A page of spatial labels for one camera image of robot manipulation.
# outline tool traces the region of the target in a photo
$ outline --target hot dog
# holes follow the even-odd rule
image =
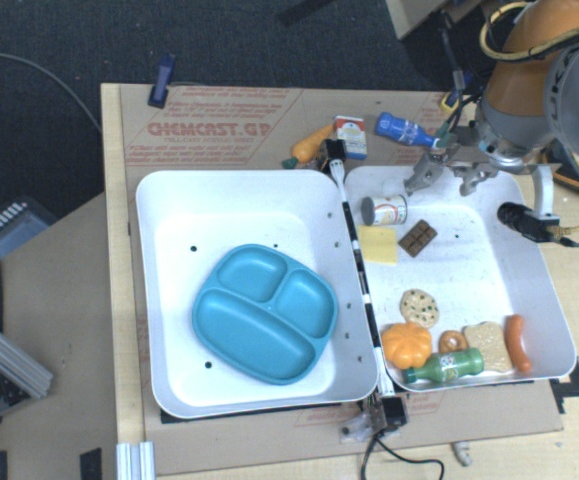
[[[514,366],[521,372],[528,372],[531,370],[531,359],[527,357],[522,347],[522,328],[524,324],[525,319],[521,315],[511,315],[507,318],[505,344]]]

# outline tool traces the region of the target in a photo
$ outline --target wooden edge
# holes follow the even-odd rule
[[[119,443],[145,440],[120,85],[101,85],[116,426]]]

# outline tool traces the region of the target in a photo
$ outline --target white tray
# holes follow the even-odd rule
[[[354,401],[377,383],[353,251],[334,182],[315,171],[160,171],[136,193],[155,398],[185,419]],[[229,366],[195,336],[191,310],[216,263],[243,244],[275,247],[314,270],[339,306],[330,342],[284,386]]]
[[[461,179],[447,169],[431,187],[407,197],[403,183],[412,173],[410,167],[362,166],[345,181],[356,225],[363,223],[360,202],[365,196],[393,195],[395,190],[405,196],[408,207],[407,220],[395,225],[398,240],[420,219],[438,233],[415,258],[398,247],[396,265],[365,262],[378,330],[404,322],[402,294],[418,288],[440,308],[439,321],[430,329],[434,351],[445,330],[485,321],[504,325],[508,315],[519,313],[525,318],[523,344],[533,368],[524,374],[485,371],[450,384],[406,384],[401,371],[389,363],[392,380],[410,391],[432,391],[568,375],[576,350],[542,252],[497,218],[502,203],[523,203],[513,177],[500,173],[462,197]]]

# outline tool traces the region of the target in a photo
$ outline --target white can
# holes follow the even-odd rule
[[[407,220],[407,201],[401,195],[365,197],[360,203],[360,213],[367,226],[402,224]]]

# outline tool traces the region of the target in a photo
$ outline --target wooden table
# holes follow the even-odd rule
[[[317,91],[323,101],[360,102],[366,92],[355,94],[339,91]],[[115,363],[116,416],[118,443],[138,444],[145,441],[143,394],[139,369],[136,310],[132,282],[132,257],[127,233],[128,199],[123,142],[121,85],[102,86],[102,109],[105,154],[106,204],[109,238],[113,350]],[[415,93],[400,95],[416,99]],[[528,177],[519,178],[527,202],[533,198]],[[555,187],[554,211],[565,226],[579,224],[579,193]],[[579,248],[554,244],[542,247],[552,280],[565,311],[579,354]],[[402,455],[413,458],[441,459],[447,468],[446,478],[554,478],[579,479],[579,398],[567,399],[562,416],[564,430],[540,435],[474,441],[470,443],[473,464],[461,466],[448,445],[407,449]],[[257,479],[257,478],[350,478],[359,477],[362,455],[352,453],[330,458],[292,460],[226,470],[167,475],[167,479]],[[367,476],[371,479],[436,478],[438,466],[410,465],[394,461],[386,453],[376,451]]]

